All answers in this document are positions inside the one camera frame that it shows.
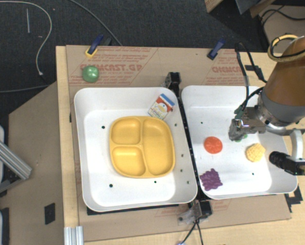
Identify orange round toy slice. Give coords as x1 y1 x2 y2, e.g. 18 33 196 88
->
203 136 224 155

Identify yellow toy waffle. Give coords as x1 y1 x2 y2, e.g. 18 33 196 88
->
245 142 266 163

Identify brown cardboard board red print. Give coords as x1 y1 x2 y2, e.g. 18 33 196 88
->
65 44 293 242

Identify black cylinder on white bracket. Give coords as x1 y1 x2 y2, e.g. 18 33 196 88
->
265 123 305 177

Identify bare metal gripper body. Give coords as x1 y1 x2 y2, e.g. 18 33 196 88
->
228 105 270 141

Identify black block with thin wires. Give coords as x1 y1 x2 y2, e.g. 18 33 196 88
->
164 71 181 90
177 200 214 226

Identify green toy apple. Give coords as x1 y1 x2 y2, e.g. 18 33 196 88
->
81 65 100 84

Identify white plastic tray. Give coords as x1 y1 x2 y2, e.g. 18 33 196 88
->
73 86 199 212
180 85 299 200

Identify purple toy grapes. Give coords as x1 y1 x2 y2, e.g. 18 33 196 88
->
199 168 224 192

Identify yellow divided plate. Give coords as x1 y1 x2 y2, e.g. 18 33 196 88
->
108 115 176 179

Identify small white and orange carton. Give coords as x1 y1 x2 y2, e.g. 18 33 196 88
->
147 93 176 121

